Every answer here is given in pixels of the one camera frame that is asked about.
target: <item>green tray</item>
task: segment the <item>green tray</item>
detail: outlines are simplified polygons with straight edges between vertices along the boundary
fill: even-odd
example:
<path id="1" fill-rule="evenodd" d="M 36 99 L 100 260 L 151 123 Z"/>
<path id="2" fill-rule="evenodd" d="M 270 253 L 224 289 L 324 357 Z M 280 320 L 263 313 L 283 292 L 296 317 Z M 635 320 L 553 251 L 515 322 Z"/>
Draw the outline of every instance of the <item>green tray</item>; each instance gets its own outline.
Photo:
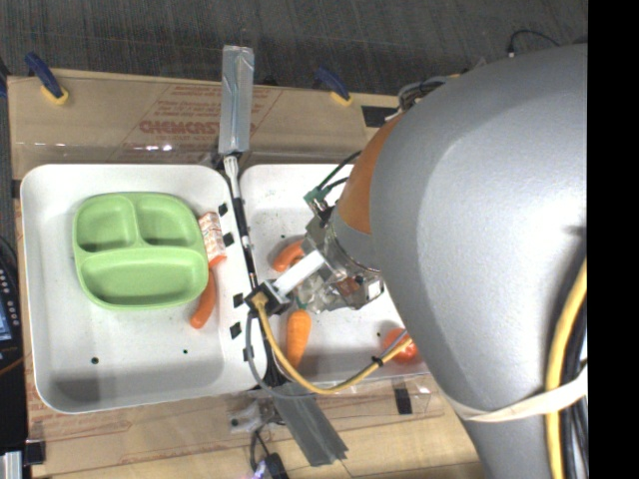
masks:
<path id="1" fill-rule="evenodd" d="M 73 251 L 83 290 L 106 308 L 186 303 L 209 278 L 198 221 L 182 200 L 166 194 L 86 200 L 73 221 Z"/>

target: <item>orange carrot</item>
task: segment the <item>orange carrot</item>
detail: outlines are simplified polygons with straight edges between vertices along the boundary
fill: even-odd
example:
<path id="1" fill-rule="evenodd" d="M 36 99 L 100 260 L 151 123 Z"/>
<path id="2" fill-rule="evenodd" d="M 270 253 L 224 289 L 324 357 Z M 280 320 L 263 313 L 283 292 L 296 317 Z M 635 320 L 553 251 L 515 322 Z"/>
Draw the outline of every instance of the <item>orange carrot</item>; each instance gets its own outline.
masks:
<path id="1" fill-rule="evenodd" d="M 209 282 L 200 295 L 198 308 L 191 316 L 191 326 L 193 328 L 202 328 L 211 317 L 213 307 L 216 306 L 217 298 L 216 279 L 213 272 L 209 270 Z"/>
<path id="2" fill-rule="evenodd" d="M 300 239 L 287 245 L 284 250 L 279 253 L 273 261 L 273 269 L 282 273 L 291 266 L 296 259 L 302 256 L 304 256 L 304 252 L 302 251 L 302 240 Z"/>
<path id="3" fill-rule="evenodd" d="M 289 316 L 287 323 L 287 359 L 294 368 L 298 368 L 311 334 L 311 316 L 299 308 Z"/>

